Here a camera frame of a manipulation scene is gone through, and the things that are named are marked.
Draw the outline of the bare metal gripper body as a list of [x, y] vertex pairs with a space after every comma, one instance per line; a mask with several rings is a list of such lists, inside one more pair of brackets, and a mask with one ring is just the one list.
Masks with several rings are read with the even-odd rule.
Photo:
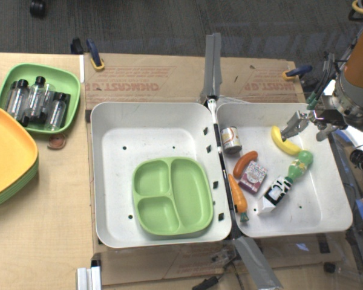
[[322, 95], [315, 108], [310, 110], [309, 119], [320, 130], [327, 126], [338, 129], [350, 126], [363, 132], [363, 108], [345, 97]]

